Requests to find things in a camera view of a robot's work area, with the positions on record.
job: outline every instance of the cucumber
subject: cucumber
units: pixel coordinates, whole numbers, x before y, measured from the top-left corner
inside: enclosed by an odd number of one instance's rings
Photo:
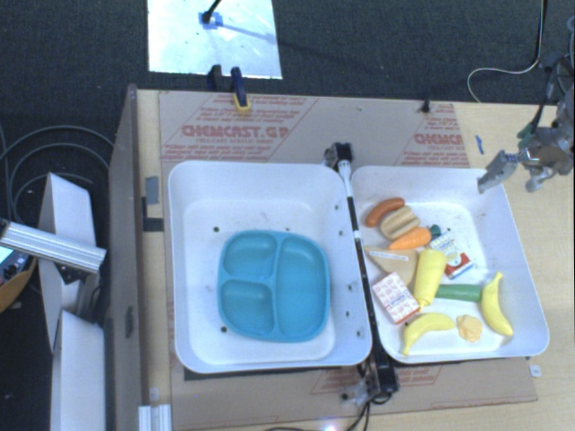
[[[436,298],[449,300],[464,300],[466,302],[480,302],[482,287],[474,284],[442,284],[439,285]]]

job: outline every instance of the wooden table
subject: wooden table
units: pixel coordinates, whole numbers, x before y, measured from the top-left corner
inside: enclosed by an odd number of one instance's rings
[[[139,164],[142,178],[145,178],[146,174],[159,172],[157,94],[155,91],[137,92]],[[502,104],[456,103],[454,107],[470,165],[477,168],[484,168],[500,149],[514,152],[517,148],[516,133],[529,122],[536,110],[534,106]],[[554,108],[545,110],[542,124],[548,126],[554,114]],[[484,154],[480,154],[475,136],[481,138]],[[532,194],[525,190],[527,180],[528,172],[520,167],[514,176],[505,182],[505,188],[550,331],[551,341],[547,350],[529,361],[531,365],[538,365],[541,369],[542,375],[535,378],[538,401],[377,415],[371,417],[369,429],[574,429],[573,176],[557,176],[546,181],[542,189]],[[148,215],[161,217],[163,212],[160,208],[154,211],[154,207],[151,207]],[[162,235],[146,235],[144,238],[146,251],[161,251],[163,247]],[[164,261],[158,259],[157,254],[147,254],[144,260],[144,269],[148,276],[162,275]],[[166,327],[165,300],[157,298],[162,293],[164,285],[161,280],[146,281],[146,319]],[[162,343],[167,343],[167,333],[164,333],[164,339],[154,340],[155,346]],[[167,402],[170,399],[170,380],[169,374],[166,373],[168,354],[164,349],[149,348],[151,349],[148,349],[146,360],[148,383],[158,387],[160,402]],[[350,421],[335,419],[289,425],[304,429],[323,429],[333,425],[337,429],[345,429]],[[235,429],[268,427],[272,425]]]

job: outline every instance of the dark floor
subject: dark floor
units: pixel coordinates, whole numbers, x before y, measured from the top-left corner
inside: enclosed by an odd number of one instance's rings
[[[283,80],[250,80],[251,92],[471,101],[476,67],[523,69],[534,59],[541,0],[272,0]],[[575,0],[549,0],[544,57],[568,51]],[[0,0],[0,124],[8,145],[31,131],[73,125],[114,138],[128,84],[205,90],[203,77],[147,71],[146,0]],[[537,103],[546,73],[481,73],[484,101]],[[12,170],[46,143],[90,146],[97,138],[54,130],[23,141]],[[4,168],[0,165],[0,183]],[[80,174],[98,206],[102,169],[85,152],[60,147],[33,157],[14,176],[13,195],[47,171]],[[0,216],[9,216],[0,194]],[[42,183],[18,203],[24,223],[38,219]],[[96,208],[103,228],[105,209]],[[40,287],[37,280],[32,284]],[[49,429],[50,350],[41,297],[31,286],[22,307],[0,315],[0,430]]]

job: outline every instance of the bright white square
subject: bright white square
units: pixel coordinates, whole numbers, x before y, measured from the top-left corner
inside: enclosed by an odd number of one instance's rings
[[[215,0],[147,0],[149,69],[206,75],[213,65],[230,75],[281,79],[271,0],[222,0],[221,25],[201,23]]]

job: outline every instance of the screen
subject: screen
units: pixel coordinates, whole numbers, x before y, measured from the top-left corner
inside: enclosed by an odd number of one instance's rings
[[[2,262],[5,261],[10,254],[12,254],[13,250],[9,248],[5,248],[4,246],[0,246],[0,265]]]

